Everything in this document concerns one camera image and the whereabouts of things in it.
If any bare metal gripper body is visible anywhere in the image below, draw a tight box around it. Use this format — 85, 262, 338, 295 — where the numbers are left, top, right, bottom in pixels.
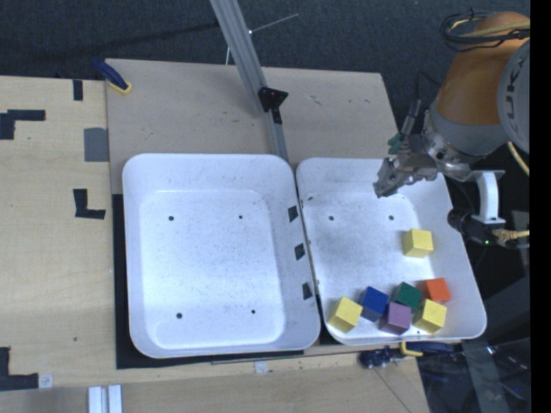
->
394, 133, 474, 187

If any yellow cube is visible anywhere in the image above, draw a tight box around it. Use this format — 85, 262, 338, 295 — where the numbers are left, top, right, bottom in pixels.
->
401, 228, 435, 259
327, 295, 364, 334
412, 298, 449, 335

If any white plastic tray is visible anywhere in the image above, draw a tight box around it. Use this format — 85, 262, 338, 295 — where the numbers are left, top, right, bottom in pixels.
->
295, 157, 488, 348
121, 152, 322, 360

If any green cube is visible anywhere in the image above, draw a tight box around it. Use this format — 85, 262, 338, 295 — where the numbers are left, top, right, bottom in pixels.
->
390, 281, 424, 311

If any orange cube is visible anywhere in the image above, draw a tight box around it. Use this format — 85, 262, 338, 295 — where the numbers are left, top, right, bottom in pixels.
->
419, 277, 452, 304

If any blue cube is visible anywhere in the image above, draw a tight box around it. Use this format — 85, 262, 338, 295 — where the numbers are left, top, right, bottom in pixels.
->
359, 286, 390, 323

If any purple cube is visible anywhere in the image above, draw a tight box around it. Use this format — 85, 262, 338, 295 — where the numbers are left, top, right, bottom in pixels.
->
378, 301, 413, 336

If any pale wood board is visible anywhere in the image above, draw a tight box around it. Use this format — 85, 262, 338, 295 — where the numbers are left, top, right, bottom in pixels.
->
105, 58, 464, 387

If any black cylinder on white bracket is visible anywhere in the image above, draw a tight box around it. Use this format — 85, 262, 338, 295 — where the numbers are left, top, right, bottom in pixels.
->
446, 170, 507, 245

